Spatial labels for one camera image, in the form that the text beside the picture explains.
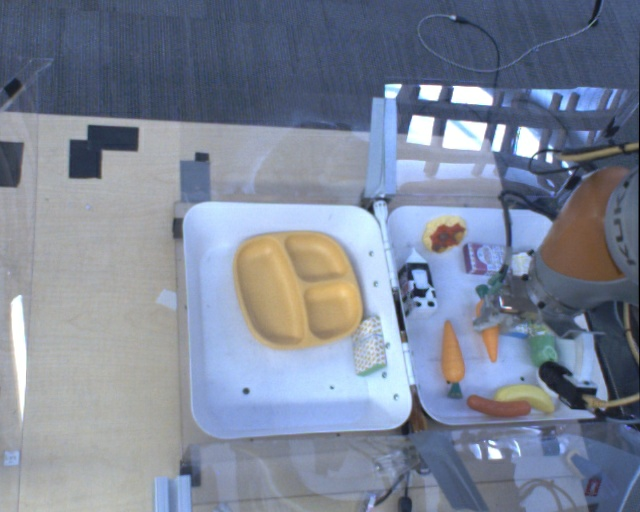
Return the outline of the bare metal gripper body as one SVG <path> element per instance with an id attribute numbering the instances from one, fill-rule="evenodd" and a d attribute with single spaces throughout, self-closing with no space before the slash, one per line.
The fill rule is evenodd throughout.
<path id="1" fill-rule="evenodd" d="M 529 297 L 527 282 L 521 277 L 507 277 L 493 300 L 501 324 L 519 324 L 539 319 L 539 310 Z"/>

